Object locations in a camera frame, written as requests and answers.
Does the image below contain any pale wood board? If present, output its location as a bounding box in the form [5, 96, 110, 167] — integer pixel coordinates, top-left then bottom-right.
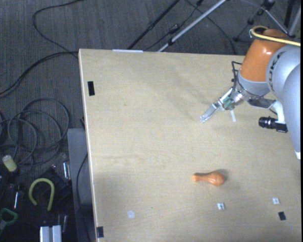
[78, 48, 301, 242]

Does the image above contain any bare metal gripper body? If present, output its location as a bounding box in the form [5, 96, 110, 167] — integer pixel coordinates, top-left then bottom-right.
[218, 87, 253, 110]

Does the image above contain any black cylinder on white bracket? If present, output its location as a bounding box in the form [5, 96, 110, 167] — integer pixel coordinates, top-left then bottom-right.
[258, 100, 289, 134]

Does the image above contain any orange toy drumstick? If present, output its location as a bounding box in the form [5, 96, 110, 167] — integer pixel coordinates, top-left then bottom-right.
[191, 171, 226, 187]

